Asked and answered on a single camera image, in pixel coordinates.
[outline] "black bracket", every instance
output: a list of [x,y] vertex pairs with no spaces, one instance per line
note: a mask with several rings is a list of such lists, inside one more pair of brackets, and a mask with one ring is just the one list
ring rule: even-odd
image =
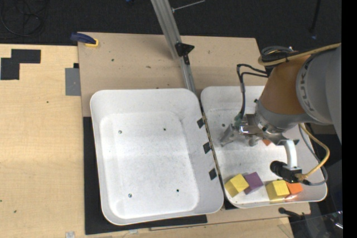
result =
[[179,57],[184,57],[185,64],[189,65],[189,53],[194,49],[195,46],[184,44],[184,43],[176,43],[175,48]]

